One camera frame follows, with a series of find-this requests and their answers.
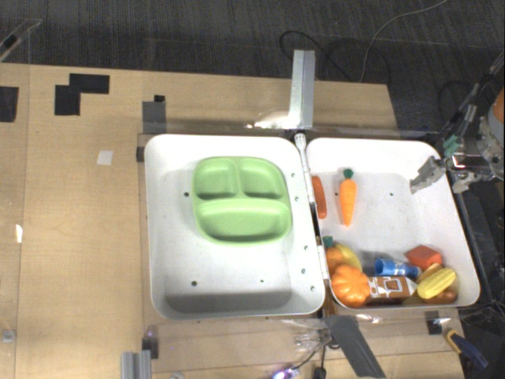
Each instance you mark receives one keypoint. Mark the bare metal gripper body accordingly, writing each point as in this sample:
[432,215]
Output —
[473,164]

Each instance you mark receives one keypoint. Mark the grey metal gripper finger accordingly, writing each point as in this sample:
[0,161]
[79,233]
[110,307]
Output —
[461,184]
[427,176]

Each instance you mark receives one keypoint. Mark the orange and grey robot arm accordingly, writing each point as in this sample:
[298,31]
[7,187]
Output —
[500,113]

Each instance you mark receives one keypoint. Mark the white plastic tray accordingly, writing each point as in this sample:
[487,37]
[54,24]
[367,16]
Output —
[236,275]
[394,211]

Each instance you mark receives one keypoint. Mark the orange box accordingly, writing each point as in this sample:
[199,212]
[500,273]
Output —
[424,256]

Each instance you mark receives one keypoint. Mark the orange toy carrot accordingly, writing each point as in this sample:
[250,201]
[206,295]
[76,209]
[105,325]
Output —
[348,201]

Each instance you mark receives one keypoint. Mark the yellow-orange toy bread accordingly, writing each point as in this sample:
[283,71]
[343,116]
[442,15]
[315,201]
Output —
[428,271]

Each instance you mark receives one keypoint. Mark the blue plastic bottle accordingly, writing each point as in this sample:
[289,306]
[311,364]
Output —
[394,268]

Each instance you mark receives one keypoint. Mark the yellow toy corn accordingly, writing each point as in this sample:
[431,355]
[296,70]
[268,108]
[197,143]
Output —
[436,283]

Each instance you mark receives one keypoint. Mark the orange toy sausage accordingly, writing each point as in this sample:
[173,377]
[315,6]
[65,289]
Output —
[319,197]

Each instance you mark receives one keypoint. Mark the yellow toy banana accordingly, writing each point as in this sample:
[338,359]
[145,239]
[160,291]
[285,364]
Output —
[350,256]

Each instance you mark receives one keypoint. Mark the red-brown toy sausage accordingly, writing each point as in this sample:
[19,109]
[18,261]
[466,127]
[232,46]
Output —
[446,297]

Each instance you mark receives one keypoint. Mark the brown and white carton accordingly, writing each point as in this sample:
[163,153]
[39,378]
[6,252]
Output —
[390,288]

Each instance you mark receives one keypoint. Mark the orange toy fruit green stem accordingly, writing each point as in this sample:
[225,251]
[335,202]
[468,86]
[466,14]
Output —
[334,257]

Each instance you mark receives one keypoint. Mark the orange toy pumpkin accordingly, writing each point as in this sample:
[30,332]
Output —
[349,286]

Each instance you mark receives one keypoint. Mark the green divided plate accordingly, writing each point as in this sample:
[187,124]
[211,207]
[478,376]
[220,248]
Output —
[240,215]

